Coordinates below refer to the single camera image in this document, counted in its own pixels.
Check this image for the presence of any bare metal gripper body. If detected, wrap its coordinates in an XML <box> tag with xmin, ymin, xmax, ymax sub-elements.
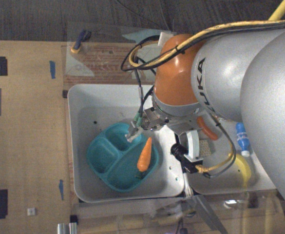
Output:
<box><xmin>140</xmin><ymin>107</ymin><xmax>170</xmax><ymax>131</ymax></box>

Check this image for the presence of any orange carrot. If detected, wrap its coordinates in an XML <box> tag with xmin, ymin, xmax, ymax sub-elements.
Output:
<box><xmin>136</xmin><ymin>136</ymin><xmax>153</xmax><ymax>173</ymax></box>

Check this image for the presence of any teal divided plate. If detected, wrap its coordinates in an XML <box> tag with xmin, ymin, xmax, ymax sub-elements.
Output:
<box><xmin>86</xmin><ymin>122</ymin><xmax>160</xmax><ymax>193</ymax></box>

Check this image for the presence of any white plastic tray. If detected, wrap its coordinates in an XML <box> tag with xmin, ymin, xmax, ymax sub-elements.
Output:
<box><xmin>67</xmin><ymin>83</ymin><xmax>185</xmax><ymax>203</ymax></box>
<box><xmin>184</xmin><ymin>116</ymin><xmax>277</xmax><ymax>195</ymax></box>

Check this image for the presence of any orange sausage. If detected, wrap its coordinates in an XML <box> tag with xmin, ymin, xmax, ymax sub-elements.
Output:
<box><xmin>196</xmin><ymin>116</ymin><xmax>219</xmax><ymax>141</ymax></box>

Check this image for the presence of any beige biscuit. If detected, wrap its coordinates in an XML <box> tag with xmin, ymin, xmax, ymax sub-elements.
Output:
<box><xmin>198</xmin><ymin>138</ymin><xmax>216</xmax><ymax>157</ymax></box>

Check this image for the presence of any blue bottle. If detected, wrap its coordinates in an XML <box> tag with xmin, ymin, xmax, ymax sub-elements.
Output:
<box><xmin>235</xmin><ymin>122</ymin><xmax>251</xmax><ymax>158</ymax></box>

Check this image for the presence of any yellow banana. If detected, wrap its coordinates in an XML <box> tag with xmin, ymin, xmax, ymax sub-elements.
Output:
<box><xmin>232</xmin><ymin>152</ymin><xmax>252</xmax><ymax>189</ymax></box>

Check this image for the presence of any black cylinder on white bracket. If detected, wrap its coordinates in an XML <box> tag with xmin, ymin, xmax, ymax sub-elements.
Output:
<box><xmin>170</xmin><ymin>129</ymin><xmax>204</xmax><ymax>175</ymax></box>

